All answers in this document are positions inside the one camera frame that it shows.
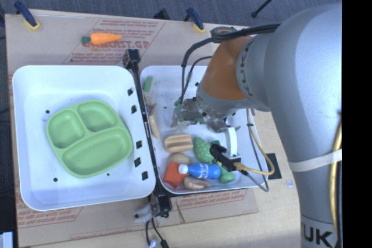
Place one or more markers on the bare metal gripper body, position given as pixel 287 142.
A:
pixel 190 111

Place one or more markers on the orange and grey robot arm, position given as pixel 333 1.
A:
pixel 293 81

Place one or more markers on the white plastic tray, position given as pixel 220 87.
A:
pixel 168 113
pixel 35 87

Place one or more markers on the tan hot dog bun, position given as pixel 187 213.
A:
pixel 178 143

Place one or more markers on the beige bread stick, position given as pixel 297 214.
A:
pixel 154 122

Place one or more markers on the green grapes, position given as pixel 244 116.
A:
pixel 203 151

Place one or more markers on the yellow corn cob green husk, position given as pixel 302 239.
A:
pixel 149 94

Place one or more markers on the thin black rod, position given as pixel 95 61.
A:
pixel 145 125

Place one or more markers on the round tan biscuit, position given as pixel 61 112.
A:
pixel 178 158

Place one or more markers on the blue bottle white cap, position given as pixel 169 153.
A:
pixel 203 170

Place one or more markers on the orange red carton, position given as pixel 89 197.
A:
pixel 173 175

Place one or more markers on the tan croissant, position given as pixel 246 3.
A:
pixel 196 183

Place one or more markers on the green toy vegetable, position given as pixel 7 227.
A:
pixel 226 177

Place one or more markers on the green divided plate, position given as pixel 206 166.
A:
pixel 90 148

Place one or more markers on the orange carrot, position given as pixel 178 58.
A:
pixel 104 38

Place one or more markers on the brown cardboard board red print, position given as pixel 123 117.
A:
pixel 58 43

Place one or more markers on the black cylinder on white bracket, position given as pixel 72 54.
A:
pixel 231 139

